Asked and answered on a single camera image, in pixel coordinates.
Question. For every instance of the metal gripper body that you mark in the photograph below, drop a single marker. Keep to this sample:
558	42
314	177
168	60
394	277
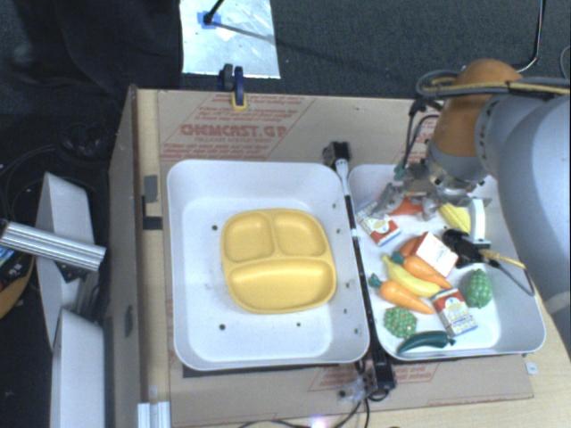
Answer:
439	185

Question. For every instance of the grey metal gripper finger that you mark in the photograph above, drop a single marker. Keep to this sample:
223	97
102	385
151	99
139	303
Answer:
431	210
387	201

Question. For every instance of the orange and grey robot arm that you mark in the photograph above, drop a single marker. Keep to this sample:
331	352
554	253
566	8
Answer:
522	158

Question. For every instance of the yellow corn cob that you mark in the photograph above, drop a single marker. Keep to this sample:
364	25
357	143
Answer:
457	216

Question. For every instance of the red and white carton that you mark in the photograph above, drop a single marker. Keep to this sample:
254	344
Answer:
379	227
455	312

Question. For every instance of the orange and white carton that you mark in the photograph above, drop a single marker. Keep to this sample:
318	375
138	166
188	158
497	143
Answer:
437	252

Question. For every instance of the thin black and white rod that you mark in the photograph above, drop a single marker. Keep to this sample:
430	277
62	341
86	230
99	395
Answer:
354	230

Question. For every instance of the yellow banana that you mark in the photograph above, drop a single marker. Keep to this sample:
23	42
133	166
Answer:
408	281

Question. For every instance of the green artichoke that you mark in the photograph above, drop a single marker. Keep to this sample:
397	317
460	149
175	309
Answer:
479	289

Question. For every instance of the green grapes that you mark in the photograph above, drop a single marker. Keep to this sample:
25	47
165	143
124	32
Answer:
400	322

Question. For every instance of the yellow divided plate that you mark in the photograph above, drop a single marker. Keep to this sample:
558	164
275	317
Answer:
276	261

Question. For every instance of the green cucumber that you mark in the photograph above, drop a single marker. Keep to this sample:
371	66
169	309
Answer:
424	341

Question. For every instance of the white plastic tray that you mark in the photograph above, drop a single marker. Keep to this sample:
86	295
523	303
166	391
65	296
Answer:
201	319
508	328

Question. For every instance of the brown cardboard board, red print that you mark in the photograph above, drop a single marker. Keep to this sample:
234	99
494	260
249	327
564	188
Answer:
250	127

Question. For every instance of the person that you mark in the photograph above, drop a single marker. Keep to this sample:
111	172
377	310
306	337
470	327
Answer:
102	25

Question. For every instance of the black cylinder on white bracket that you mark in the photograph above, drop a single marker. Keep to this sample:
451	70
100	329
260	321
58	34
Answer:
464	245

